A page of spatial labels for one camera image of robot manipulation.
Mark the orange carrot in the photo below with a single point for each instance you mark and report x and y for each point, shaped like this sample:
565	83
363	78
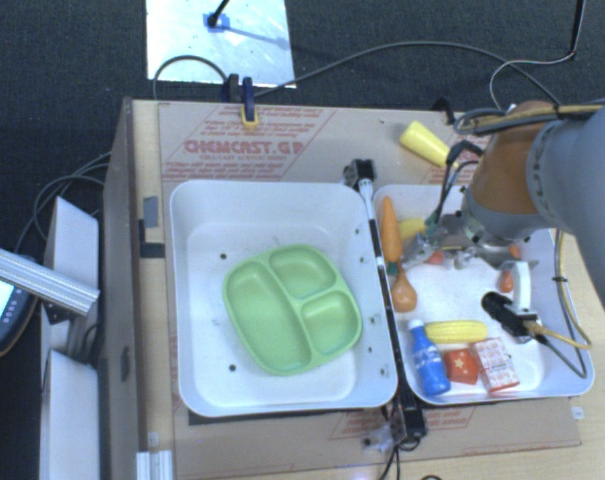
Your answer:
390	230

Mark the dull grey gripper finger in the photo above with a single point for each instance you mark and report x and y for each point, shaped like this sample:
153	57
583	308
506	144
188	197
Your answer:
418	252
463	259

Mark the yellow toy fruit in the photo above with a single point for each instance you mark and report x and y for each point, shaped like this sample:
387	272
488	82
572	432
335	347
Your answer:
411	227

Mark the red and white packet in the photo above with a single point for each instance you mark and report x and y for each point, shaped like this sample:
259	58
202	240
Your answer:
497	365

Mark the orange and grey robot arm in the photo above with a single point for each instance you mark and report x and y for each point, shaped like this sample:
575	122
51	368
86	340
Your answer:
557	168

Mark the orange pear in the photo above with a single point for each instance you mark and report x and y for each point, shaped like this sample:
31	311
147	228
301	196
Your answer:
403	294

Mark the thin black and white rod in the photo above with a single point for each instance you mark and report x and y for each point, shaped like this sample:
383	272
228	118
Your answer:
385	293

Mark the white plastic tray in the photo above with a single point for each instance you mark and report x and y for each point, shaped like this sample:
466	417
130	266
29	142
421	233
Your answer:
207	318
462	298

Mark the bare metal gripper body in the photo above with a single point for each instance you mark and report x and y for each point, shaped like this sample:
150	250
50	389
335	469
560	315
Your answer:
452	230

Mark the blue bottle white cap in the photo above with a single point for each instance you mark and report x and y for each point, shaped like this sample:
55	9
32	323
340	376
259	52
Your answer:
429	363

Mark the red carton yellow star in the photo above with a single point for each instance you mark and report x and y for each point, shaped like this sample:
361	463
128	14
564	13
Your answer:
461	365

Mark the small orange rounded toy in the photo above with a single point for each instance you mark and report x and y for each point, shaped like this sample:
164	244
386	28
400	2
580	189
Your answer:
506	282

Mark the yellow corn cob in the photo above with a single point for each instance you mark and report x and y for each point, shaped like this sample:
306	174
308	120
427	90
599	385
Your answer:
454	332

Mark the small orange toy piece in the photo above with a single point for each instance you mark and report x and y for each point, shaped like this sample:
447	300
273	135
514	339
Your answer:
436	258

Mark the yellow cone-shaped block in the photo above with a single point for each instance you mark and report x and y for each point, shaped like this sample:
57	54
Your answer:
424	142

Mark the black cylinder on white bracket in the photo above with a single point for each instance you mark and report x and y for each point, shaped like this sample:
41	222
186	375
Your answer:
502	310

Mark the green divided plate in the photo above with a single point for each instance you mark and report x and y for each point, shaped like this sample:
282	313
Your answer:
282	318

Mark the brown cardboard board red print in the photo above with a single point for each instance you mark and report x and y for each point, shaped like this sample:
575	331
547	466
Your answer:
332	138

